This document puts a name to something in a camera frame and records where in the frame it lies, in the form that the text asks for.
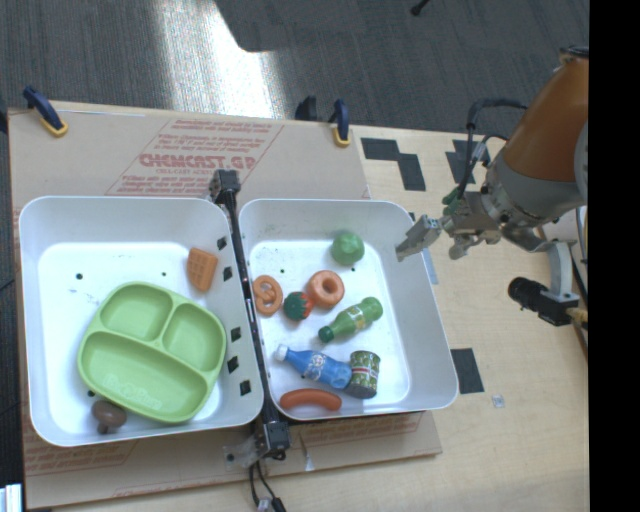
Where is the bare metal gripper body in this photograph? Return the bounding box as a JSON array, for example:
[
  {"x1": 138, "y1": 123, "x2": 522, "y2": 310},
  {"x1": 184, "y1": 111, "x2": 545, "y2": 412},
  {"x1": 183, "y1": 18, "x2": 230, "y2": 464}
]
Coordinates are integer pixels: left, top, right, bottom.
[{"x1": 440, "y1": 191, "x2": 522, "y2": 247}]

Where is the green toy apple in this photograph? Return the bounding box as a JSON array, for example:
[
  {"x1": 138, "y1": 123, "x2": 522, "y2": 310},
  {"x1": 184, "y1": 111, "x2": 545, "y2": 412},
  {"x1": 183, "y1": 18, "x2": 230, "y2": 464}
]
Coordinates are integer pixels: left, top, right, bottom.
[{"x1": 329, "y1": 229, "x2": 366, "y2": 267}]

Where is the green toy bottle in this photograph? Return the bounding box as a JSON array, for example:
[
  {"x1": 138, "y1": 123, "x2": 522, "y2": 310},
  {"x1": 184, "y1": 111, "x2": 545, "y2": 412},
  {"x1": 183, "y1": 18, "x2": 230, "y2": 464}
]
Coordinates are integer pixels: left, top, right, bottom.
[{"x1": 317, "y1": 296, "x2": 385, "y2": 345}]

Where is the white plastic tray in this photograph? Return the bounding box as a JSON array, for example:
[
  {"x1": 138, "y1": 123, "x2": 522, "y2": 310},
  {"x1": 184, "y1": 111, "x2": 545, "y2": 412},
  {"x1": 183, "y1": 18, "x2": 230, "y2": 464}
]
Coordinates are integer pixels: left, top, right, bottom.
[
  {"x1": 238, "y1": 198, "x2": 460, "y2": 422},
  {"x1": 18, "y1": 195, "x2": 265, "y2": 448}
]

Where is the orange toy doughnut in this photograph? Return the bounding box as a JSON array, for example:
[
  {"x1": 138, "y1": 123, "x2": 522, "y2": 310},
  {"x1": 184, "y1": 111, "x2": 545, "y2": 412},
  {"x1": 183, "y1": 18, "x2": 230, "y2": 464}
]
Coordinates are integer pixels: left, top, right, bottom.
[{"x1": 305, "y1": 269, "x2": 346, "y2": 310}]

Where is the red and green toy strawberry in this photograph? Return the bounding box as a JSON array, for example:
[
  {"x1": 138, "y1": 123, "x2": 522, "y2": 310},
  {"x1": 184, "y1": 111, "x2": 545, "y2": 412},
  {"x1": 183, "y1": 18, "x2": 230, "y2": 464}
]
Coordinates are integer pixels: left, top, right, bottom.
[{"x1": 282, "y1": 290, "x2": 316, "y2": 322}]

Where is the green toy can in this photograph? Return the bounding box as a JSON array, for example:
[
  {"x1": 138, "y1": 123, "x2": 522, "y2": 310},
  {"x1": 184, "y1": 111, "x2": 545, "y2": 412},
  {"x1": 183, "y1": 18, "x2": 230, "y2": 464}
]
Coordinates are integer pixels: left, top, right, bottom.
[{"x1": 344, "y1": 349, "x2": 382, "y2": 400}]

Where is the blue toy bottle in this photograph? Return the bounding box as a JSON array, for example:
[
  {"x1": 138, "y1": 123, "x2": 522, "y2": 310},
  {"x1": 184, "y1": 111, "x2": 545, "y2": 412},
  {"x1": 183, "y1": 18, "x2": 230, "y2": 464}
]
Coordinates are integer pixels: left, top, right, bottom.
[{"x1": 273, "y1": 343, "x2": 354, "y2": 391}]

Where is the orange toy pretzel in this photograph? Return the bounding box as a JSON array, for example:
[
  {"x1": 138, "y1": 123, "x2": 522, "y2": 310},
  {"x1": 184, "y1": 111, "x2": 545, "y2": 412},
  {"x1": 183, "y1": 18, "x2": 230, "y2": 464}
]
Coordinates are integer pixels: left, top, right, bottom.
[{"x1": 251, "y1": 274, "x2": 285, "y2": 317}]

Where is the thin black and white rod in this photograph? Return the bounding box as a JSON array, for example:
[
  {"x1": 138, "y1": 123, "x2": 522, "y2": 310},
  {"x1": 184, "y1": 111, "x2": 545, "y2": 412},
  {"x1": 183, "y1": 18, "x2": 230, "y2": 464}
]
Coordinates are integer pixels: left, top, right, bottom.
[{"x1": 222, "y1": 188, "x2": 275, "y2": 470}]

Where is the orange toy sausage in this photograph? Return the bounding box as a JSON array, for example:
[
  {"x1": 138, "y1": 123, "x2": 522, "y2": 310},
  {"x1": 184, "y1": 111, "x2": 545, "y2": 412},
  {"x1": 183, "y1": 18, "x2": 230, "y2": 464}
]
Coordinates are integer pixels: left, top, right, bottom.
[{"x1": 278, "y1": 388, "x2": 344, "y2": 413}]

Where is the orange toy waffle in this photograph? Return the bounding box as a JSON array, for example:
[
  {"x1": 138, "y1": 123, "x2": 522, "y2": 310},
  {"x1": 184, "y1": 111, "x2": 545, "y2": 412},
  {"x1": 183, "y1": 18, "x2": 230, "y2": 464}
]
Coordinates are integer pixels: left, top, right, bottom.
[{"x1": 186, "y1": 246, "x2": 220, "y2": 293}]

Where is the green divided plate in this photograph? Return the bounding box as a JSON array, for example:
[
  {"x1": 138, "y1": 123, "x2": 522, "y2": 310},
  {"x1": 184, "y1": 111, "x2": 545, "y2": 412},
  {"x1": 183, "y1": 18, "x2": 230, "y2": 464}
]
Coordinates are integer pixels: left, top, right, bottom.
[{"x1": 75, "y1": 280, "x2": 228, "y2": 426}]

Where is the brown cardboard board, red print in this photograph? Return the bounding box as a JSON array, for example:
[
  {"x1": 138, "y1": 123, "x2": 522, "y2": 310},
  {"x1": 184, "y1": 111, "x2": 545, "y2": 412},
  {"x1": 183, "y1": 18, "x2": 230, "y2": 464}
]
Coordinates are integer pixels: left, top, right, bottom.
[{"x1": 6, "y1": 99, "x2": 444, "y2": 511}]

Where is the brown toy mushroom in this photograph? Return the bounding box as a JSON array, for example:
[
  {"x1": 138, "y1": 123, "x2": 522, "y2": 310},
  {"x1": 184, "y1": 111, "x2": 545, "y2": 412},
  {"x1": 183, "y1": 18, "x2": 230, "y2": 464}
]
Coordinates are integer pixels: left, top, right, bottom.
[{"x1": 90, "y1": 399, "x2": 128, "y2": 436}]

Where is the black cylinder on white bracket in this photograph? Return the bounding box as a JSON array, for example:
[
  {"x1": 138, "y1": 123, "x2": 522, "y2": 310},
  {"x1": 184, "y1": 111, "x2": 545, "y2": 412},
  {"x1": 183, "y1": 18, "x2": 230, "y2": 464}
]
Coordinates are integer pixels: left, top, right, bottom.
[{"x1": 507, "y1": 234, "x2": 582, "y2": 327}]

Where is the black block with thin wires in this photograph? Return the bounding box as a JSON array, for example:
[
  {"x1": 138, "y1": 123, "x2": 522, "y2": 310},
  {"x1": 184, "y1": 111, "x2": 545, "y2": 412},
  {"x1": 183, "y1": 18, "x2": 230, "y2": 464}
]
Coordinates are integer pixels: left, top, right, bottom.
[
  {"x1": 208, "y1": 168, "x2": 243, "y2": 205},
  {"x1": 254, "y1": 418, "x2": 293, "y2": 457}
]

